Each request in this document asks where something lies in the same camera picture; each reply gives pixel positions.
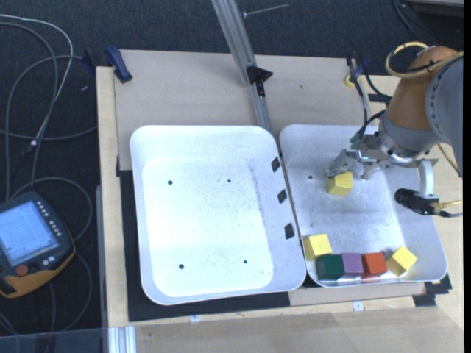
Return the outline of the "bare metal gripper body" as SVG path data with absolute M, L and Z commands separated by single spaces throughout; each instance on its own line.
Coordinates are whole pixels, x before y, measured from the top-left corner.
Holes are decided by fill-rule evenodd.
M 353 138 L 353 153 L 357 162 L 364 165 L 387 168 L 392 165 L 410 168 L 418 156 L 424 152 L 424 146 L 406 140 L 400 145 L 388 133 L 356 135 Z

